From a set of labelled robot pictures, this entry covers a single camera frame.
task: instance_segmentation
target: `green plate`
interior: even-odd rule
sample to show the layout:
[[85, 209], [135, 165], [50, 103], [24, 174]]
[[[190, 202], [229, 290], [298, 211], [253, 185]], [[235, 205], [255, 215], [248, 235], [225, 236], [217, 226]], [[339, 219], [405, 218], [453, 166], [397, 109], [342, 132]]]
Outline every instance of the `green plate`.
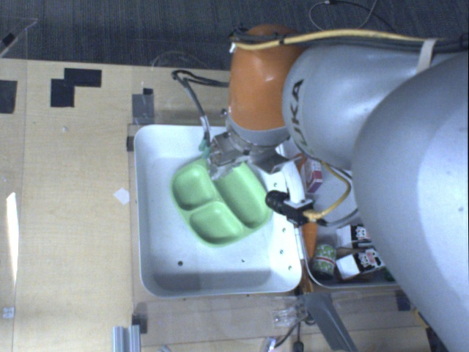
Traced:
[[212, 181], [203, 158], [179, 169], [171, 180], [171, 197], [196, 236], [211, 246], [246, 237], [270, 220], [266, 191], [247, 164]]

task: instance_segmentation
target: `wooden table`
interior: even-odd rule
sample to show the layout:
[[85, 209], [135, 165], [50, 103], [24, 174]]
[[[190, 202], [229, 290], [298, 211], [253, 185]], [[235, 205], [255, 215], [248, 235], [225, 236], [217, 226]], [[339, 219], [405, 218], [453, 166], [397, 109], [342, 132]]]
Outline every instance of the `wooden table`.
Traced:
[[[2, 61], [11, 67], [10, 75], [15, 67], [27, 69], [27, 84], [26, 79], [18, 84], [27, 102], [26, 111], [20, 104], [14, 114], [0, 115], [0, 144], [10, 153], [1, 157], [0, 169], [16, 182], [21, 200], [15, 317], [1, 320], [0, 348], [11, 351], [12, 342], [21, 352], [110, 351], [112, 328], [129, 326], [133, 313], [130, 206], [113, 195], [130, 189], [131, 95], [152, 87], [157, 118], [174, 123], [196, 123], [194, 107], [171, 80], [170, 69]], [[102, 70], [102, 85], [76, 87], [74, 108], [52, 108], [51, 79], [64, 78], [66, 67]], [[198, 74], [229, 77], [220, 71]], [[197, 92], [210, 118], [219, 121], [226, 90]], [[12, 165], [18, 161], [22, 167]], [[429, 351], [424, 329], [409, 312], [383, 312], [373, 300], [366, 303], [362, 315], [343, 317], [361, 351]], [[374, 323], [371, 329], [363, 326], [367, 318]], [[197, 319], [196, 312], [191, 319]], [[265, 336], [254, 332], [256, 337], [244, 340], [193, 343], [196, 338], [190, 328], [186, 331], [174, 334], [173, 352], [257, 352]], [[305, 334], [306, 351], [329, 351], [316, 326]], [[289, 351], [289, 344], [282, 348]], [[158, 346], [143, 351], [158, 351]]]

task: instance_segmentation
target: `gray carpet floor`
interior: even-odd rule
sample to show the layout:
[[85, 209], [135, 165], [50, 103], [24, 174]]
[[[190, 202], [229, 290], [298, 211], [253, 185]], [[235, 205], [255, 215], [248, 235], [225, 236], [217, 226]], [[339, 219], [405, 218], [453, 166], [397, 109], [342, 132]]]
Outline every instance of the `gray carpet floor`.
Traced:
[[[31, 59], [227, 69], [233, 28], [281, 23], [316, 31], [308, 13], [318, 1], [0, 0], [0, 29], [15, 18], [37, 18], [29, 32]], [[345, 1], [371, 7], [374, 0]], [[380, 0], [375, 12], [402, 34], [468, 31], [469, 0]], [[326, 28], [354, 27], [367, 14], [348, 4], [321, 5], [314, 19]], [[366, 28], [388, 30], [375, 17]]]

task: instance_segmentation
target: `green can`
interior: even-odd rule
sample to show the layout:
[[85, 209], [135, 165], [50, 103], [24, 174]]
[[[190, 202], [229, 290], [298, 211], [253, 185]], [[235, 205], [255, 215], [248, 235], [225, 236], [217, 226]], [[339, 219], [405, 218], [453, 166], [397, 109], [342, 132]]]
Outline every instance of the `green can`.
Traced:
[[326, 243], [316, 246], [310, 262], [311, 273], [316, 279], [332, 279], [336, 267], [336, 248]]

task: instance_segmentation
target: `metal bracket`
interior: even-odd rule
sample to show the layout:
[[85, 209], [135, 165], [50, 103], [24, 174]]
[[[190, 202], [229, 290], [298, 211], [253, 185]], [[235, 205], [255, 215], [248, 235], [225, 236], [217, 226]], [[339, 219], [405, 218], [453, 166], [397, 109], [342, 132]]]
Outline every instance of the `metal bracket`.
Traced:
[[140, 326], [114, 327], [112, 329], [112, 352], [141, 352]]
[[308, 293], [303, 298], [306, 311], [314, 318], [333, 351], [358, 352], [329, 294]]

